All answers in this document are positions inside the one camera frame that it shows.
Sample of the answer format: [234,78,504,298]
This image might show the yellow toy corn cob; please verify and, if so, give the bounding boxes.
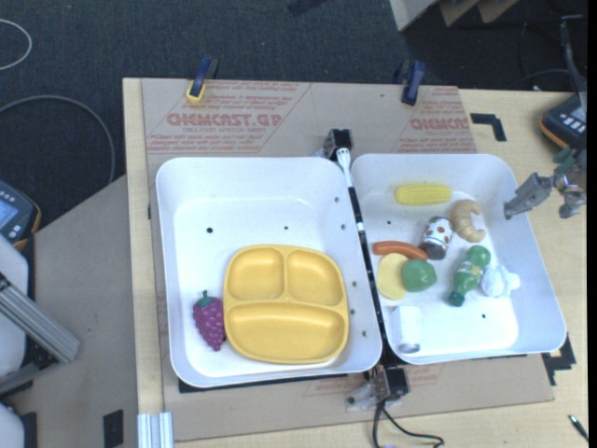
[394,182,453,207]

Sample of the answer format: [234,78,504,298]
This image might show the white carton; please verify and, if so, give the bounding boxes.
[390,304,423,354]

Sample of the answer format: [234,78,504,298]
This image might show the white crumpled packet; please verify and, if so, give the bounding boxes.
[479,264,521,298]

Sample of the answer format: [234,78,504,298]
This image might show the white can with red print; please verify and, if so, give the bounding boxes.
[418,216,456,261]

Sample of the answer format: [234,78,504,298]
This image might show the orange toy sausage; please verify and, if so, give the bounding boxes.
[371,240,429,261]

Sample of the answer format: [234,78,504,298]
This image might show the purple toy grapes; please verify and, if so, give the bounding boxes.
[192,289,227,352]

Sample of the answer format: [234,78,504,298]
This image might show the thin black and white rod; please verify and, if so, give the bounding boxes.
[336,147,391,371]

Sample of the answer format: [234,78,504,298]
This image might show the white plastic tray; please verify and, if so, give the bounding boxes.
[349,152,568,366]
[155,156,383,389]

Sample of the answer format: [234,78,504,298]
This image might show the yellow divided plate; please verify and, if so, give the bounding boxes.
[222,244,351,366]

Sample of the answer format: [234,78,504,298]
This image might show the green plastic bottle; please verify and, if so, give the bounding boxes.
[448,245,492,307]

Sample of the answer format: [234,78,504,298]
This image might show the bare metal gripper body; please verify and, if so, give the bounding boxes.
[552,149,589,195]

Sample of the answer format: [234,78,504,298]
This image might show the beige toy croissant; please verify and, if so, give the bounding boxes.
[449,198,487,244]

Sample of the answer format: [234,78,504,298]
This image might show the yellow toy potato chip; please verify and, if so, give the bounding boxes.
[376,252,411,301]

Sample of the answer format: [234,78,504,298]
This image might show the brown cardboard board red print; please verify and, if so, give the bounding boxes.
[139,77,557,442]

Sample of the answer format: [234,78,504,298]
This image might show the green toy pepper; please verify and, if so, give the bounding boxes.
[400,259,438,293]

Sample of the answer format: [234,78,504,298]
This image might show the black pen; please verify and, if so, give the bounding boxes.
[567,413,589,441]

